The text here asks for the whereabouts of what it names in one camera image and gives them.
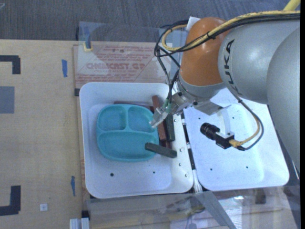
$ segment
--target blue plate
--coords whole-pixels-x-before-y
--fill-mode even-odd
[[[159,144],[157,128],[149,122],[152,112],[132,104],[112,104],[104,107],[97,118],[96,136],[100,152],[108,159],[137,162],[152,158],[145,143]]]

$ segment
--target black connector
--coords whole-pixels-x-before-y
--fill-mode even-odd
[[[210,123],[204,123],[201,127],[200,127],[200,132],[205,135],[207,138],[216,141],[216,144],[220,147],[222,147],[223,149],[227,149],[229,147],[231,147],[232,145],[229,143],[230,140],[234,139],[234,134],[227,136],[227,137],[223,137],[220,134],[220,129],[215,126],[212,125]]]

